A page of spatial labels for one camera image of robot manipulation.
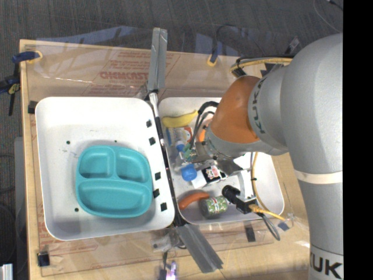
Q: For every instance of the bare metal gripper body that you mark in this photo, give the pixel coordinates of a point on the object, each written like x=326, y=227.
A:
x=211, y=157

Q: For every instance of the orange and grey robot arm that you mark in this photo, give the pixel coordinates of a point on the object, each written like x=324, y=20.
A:
x=309, y=104

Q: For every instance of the black and white carton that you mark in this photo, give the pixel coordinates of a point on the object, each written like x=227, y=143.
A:
x=209, y=176

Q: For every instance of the clear plastic bottle blue cap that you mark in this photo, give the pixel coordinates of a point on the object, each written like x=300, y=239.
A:
x=177, y=137

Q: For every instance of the orange sausage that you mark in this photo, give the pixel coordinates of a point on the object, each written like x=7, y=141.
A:
x=192, y=199

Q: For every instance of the green can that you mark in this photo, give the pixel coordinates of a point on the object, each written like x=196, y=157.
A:
x=213, y=206

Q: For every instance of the yellow banana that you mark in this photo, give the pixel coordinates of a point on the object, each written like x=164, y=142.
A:
x=177, y=120

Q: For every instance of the white plastic tray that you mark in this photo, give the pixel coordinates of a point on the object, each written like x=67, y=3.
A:
x=96, y=118
x=271, y=197

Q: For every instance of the teal divided plate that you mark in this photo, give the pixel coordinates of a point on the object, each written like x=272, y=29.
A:
x=113, y=191

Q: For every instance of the brown cardboard board red print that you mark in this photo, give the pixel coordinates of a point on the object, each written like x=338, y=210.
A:
x=122, y=69

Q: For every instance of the black cylinder on white bracket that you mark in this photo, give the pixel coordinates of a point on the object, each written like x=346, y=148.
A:
x=236, y=196

